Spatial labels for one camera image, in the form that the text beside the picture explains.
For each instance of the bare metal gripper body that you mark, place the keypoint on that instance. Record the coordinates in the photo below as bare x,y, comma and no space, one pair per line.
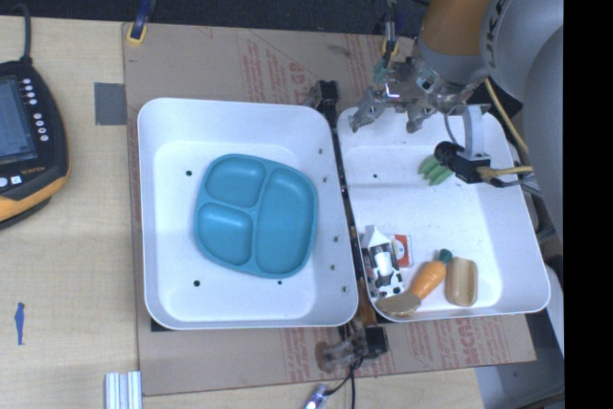
421,86

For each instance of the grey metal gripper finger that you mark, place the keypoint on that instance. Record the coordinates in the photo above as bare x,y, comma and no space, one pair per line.
417,117
366,112

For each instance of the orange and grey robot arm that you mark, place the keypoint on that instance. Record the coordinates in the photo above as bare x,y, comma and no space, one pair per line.
479,5

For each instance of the green pea pod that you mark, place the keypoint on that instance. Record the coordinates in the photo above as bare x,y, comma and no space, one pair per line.
433,171

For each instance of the thin black and white rod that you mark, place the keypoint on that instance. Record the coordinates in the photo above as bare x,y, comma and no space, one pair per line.
346,191

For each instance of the white plastic tray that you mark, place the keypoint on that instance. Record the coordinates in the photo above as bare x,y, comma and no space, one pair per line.
455,225
167,215

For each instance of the red and white packet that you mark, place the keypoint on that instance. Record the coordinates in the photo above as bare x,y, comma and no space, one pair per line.
405,249

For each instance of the blue divided plate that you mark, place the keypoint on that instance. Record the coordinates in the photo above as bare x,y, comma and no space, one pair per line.
258,215

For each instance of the white and black milk carton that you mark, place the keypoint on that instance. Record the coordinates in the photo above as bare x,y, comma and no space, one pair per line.
383,265

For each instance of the orange carrot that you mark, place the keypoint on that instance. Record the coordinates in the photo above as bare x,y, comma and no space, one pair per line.
428,278

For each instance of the tan bread roll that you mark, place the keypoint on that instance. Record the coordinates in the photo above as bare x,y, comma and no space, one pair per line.
461,282

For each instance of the brown cardboard board, red print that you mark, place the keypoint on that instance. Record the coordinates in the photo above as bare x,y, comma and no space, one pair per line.
201,62

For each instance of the beige bread slice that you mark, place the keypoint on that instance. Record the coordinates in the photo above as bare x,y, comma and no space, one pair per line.
397,304

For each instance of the black cylinder on white bracket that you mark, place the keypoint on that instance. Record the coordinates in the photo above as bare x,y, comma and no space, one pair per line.
467,165

